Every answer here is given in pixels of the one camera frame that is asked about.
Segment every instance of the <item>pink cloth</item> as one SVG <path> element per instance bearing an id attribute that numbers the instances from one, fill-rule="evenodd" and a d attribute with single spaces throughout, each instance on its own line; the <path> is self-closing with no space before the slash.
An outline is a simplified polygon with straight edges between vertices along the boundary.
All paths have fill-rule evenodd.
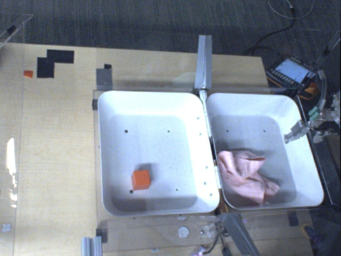
<path id="1" fill-rule="evenodd" d="M 266 158 L 249 151 L 222 151 L 218 165 L 223 181 L 237 194 L 263 205 L 279 190 L 279 186 L 257 171 Z"/>

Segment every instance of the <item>orange block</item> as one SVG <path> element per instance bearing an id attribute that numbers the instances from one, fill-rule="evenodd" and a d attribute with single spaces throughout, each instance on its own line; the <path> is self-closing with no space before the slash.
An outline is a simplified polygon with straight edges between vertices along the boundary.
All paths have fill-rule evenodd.
<path id="1" fill-rule="evenodd" d="M 23 75 L 28 78 L 33 78 L 33 71 L 32 70 L 24 70 Z"/>
<path id="2" fill-rule="evenodd" d="M 148 170 L 134 171 L 132 175 L 133 190 L 145 190 L 150 186 Z"/>

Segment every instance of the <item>table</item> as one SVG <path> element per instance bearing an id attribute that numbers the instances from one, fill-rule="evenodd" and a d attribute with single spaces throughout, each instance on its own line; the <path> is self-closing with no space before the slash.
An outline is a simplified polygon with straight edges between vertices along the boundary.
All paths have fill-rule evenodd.
<path id="1" fill-rule="evenodd" d="M 112 65 L 114 83 L 144 82 L 145 77 L 169 82 L 195 72 L 197 55 L 29 44 L 10 47 L 24 48 L 25 69 L 34 71 L 34 77 L 24 81 L 14 255 L 80 255 L 82 237 L 95 235 L 96 205 L 101 204 L 96 199 L 92 111 L 96 69 Z M 56 63 L 54 79 L 36 78 L 37 58 L 46 57 L 47 49 L 73 50 L 75 61 Z M 262 61 L 213 55 L 213 84 L 267 87 Z M 311 223 L 308 211 L 298 213 L 298 218 Z M 249 221 L 248 230 L 258 236 L 258 249 L 268 255 L 312 255 L 309 241 L 299 227 L 289 226 L 282 213 Z M 233 255 L 238 255 L 232 240 L 227 242 Z M 191 249 L 151 247 L 104 255 L 187 255 Z M 221 247 L 217 245 L 211 255 L 221 255 Z"/>

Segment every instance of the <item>gray carpet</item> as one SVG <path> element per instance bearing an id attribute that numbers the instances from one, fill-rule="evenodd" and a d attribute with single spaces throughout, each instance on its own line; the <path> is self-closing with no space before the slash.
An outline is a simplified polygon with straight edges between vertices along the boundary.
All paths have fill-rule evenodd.
<path id="1" fill-rule="evenodd" d="M 296 16 L 308 12 L 312 3 L 290 1 Z M 290 15 L 285 2 L 272 2 Z M 340 30 L 340 7 L 340 0 L 316 0 L 308 17 L 262 44 L 313 62 Z M 263 35 L 290 24 L 270 10 L 267 0 L 0 0 L 0 11 L 34 14 L 28 43 L 196 52 L 198 35 L 210 34 L 216 54 L 240 54 Z M 275 59 L 263 51 L 256 55 L 265 65 Z M 323 65 L 329 76 L 339 75 L 339 57 L 338 46 Z"/>

